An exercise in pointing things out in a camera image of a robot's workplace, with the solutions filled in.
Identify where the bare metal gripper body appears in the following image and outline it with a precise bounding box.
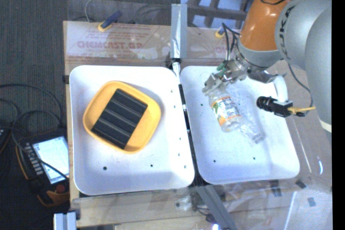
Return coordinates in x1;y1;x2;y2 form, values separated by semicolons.
215;57;248;83

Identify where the clear bottle with orange label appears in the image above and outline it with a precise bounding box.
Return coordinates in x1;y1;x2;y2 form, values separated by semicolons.
208;88;243;133

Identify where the clear crumpled plastic bottle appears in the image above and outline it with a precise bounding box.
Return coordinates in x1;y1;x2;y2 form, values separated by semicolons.
228;85;265;144

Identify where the white plastic tray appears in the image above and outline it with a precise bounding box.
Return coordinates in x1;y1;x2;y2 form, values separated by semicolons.
179;65;301;185
68;65;196;196

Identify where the black ribbed block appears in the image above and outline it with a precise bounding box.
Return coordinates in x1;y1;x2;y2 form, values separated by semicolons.
90;88;149;150

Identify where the brown cardboard board red print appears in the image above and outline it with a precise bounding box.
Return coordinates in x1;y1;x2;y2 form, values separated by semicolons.
62;20;333;227

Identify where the yellow plate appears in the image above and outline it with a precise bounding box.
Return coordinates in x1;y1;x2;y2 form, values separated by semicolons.
82;80;162;155

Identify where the black cylinder on white bracket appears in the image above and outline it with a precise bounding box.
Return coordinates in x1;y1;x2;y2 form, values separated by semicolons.
256;73;294;118

